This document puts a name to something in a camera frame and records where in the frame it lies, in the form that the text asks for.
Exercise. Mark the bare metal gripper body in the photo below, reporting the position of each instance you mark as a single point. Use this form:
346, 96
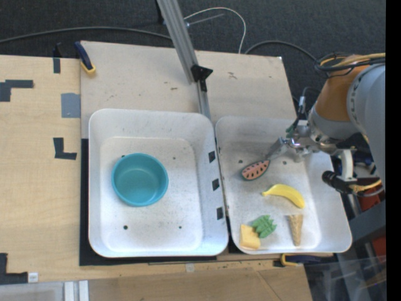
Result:
308, 138

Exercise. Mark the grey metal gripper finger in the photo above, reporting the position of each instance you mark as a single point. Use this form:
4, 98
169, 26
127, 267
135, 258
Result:
279, 148
301, 157

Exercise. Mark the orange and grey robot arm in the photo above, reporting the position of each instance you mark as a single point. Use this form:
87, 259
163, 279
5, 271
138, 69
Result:
365, 105

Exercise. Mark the white plastic tray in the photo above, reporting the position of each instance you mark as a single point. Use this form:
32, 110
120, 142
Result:
188, 174
275, 130

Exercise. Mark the red watermelon slice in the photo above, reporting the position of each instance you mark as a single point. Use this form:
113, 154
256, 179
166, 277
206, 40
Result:
255, 170

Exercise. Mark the yellow banana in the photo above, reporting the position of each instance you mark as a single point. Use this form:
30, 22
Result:
289, 193

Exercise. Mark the tan ice cream cone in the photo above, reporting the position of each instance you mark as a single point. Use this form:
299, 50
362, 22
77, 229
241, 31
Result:
296, 227

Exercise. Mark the green leaf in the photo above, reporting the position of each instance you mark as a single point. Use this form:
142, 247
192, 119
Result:
264, 227

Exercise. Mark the yellow cheese wedge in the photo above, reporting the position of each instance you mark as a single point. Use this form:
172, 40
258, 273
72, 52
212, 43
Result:
248, 238

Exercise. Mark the teal bowl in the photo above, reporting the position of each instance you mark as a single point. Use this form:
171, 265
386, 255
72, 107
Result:
139, 180

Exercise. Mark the pale wood board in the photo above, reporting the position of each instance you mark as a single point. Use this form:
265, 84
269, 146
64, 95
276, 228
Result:
141, 80

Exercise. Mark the black cylinder on white bracket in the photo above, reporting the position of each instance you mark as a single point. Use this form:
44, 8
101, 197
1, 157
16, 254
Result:
340, 180

